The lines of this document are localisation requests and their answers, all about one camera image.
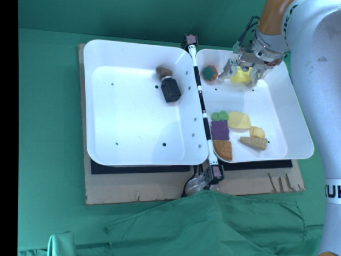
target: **yellow cheese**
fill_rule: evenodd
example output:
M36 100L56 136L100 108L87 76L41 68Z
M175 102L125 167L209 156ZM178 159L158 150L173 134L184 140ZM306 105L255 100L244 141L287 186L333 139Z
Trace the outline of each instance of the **yellow cheese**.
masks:
M229 112L228 127L237 129L249 129L251 127L250 118L242 112Z

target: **green table surface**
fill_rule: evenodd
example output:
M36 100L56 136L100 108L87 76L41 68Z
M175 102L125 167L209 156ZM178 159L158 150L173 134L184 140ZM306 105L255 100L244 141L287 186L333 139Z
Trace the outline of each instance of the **green table surface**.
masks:
M52 234L67 230L77 245L107 244L108 222L164 203L85 205L77 46L93 39L180 46L182 37L167 43L19 29L18 251L46 248ZM304 192L248 197L296 201L313 229L324 220L319 153L299 167Z

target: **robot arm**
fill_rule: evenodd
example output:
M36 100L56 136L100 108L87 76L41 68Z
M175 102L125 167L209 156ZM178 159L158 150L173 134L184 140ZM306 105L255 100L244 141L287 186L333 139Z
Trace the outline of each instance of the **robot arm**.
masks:
M341 0L267 0L250 45L238 41L237 66L251 68L249 86L291 52L291 78L325 178L321 255L341 255Z

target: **white plastic container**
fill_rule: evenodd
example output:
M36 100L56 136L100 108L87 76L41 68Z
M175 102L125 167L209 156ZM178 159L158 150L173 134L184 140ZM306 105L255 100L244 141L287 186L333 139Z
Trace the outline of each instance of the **white plastic container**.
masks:
M201 50L199 71L222 72L232 51ZM157 67L173 72L181 97L165 101ZM193 64L180 47L93 40L84 47L86 140L91 159L108 166L198 165L208 146ZM201 79L206 112L240 111L270 141L265 151L239 142L230 130L230 162L301 159L314 147L284 63L254 91L242 84Z
M197 53L199 71L212 65L221 73L228 59L235 57L232 51L200 50ZM284 62L271 69L253 88L230 79L224 82L201 79L201 86L210 123L214 112L242 112L249 116L252 126L264 130L269 141L265 150L257 150L239 141L241 136L250 136L249 130L230 129L230 162L304 159L313 154L314 144Z
M165 101L157 67L181 97ZM181 48L94 40L84 47L86 138L102 165L198 165L208 156L192 60Z

